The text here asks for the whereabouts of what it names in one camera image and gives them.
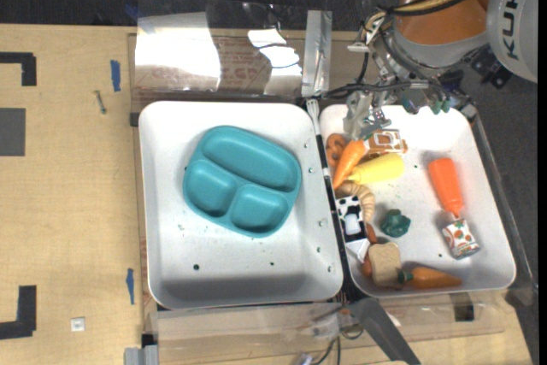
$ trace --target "orange carrot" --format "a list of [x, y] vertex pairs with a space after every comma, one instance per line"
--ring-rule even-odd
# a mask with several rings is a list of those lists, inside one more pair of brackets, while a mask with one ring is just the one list
[[408, 284], [415, 289], [432, 289], [436, 287], [459, 286], [462, 283], [462, 279], [438, 271], [437, 269], [419, 266], [412, 269], [411, 272], [400, 271], [398, 282], [402, 285]]
[[378, 243], [378, 238], [376, 238], [376, 232], [373, 229], [373, 226], [367, 224], [367, 238], [371, 245]]
[[370, 255], [368, 253], [365, 256], [365, 262], [361, 265], [361, 273], [368, 278], [373, 276], [373, 264], [370, 262]]
[[342, 156], [338, 160], [338, 166], [332, 180], [332, 188], [337, 190], [340, 185], [348, 178], [356, 164], [362, 159], [367, 152], [365, 142], [362, 140], [351, 140], [342, 152]]
[[347, 141], [342, 134], [331, 134], [326, 140], [326, 160], [329, 166], [336, 168], [338, 166], [338, 160], [344, 152], [344, 148], [347, 145]]
[[451, 158], [443, 157], [430, 162], [427, 168], [443, 209], [459, 218], [460, 210], [463, 207], [463, 198], [455, 163]]

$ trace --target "screw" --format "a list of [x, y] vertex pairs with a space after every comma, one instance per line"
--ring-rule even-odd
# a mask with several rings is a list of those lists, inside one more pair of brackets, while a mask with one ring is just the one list
[[97, 98], [97, 102], [99, 104], [99, 108], [101, 109], [101, 113], [103, 113], [105, 115], [106, 114], [106, 108], [104, 108], [103, 100], [101, 99], [101, 92], [99, 90], [95, 90], [93, 92], [93, 94]]

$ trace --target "black tape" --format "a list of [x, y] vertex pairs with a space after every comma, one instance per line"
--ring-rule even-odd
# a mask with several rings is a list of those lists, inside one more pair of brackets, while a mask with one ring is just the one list
[[140, 116], [140, 113], [130, 113], [129, 114], [129, 126], [138, 128], [138, 117]]
[[0, 109], [0, 156], [24, 156], [26, 110]]
[[36, 85], [36, 56], [32, 52], [0, 52], [0, 63], [21, 65], [21, 85]]
[[28, 338], [36, 330], [36, 286], [19, 286], [17, 320], [0, 322], [0, 339]]

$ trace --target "wooden surface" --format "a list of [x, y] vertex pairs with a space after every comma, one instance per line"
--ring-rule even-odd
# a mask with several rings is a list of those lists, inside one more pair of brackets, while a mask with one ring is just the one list
[[[0, 25], [0, 51], [33, 52], [38, 61], [36, 87], [21, 87], [20, 66], [0, 64], [0, 107], [26, 109], [26, 155], [0, 157], [0, 260], [5, 267], [0, 321], [15, 319], [19, 286], [38, 290], [37, 330], [31, 338], [0, 340], [2, 365], [122, 364], [124, 349], [140, 344], [137, 192], [128, 122], [127, 37], [135, 31]], [[337, 47], [333, 59], [347, 59], [340, 72], [357, 73], [360, 57], [345, 56], [345, 44]], [[110, 60], [121, 65], [118, 92]], [[105, 115], [94, 90], [101, 92]], [[126, 285], [129, 268], [134, 270], [134, 305]], [[71, 318], [81, 316], [85, 331], [71, 332]], [[414, 341], [411, 347], [423, 363], [531, 363], [513, 309], [501, 302], [491, 318], [495, 333]], [[334, 363], [334, 357], [326, 363]], [[342, 354], [343, 364], [385, 361], [375, 346]], [[294, 356], [228, 363], [288, 365]]]

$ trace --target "teal divided plate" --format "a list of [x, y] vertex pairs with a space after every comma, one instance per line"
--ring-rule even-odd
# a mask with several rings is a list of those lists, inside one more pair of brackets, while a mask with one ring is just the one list
[[253, 132], [222, 126], [203, 135], [186, 167], [182, 190], [202, 217], [264, 238], [283, 226], [301, 180], [291, 152]]

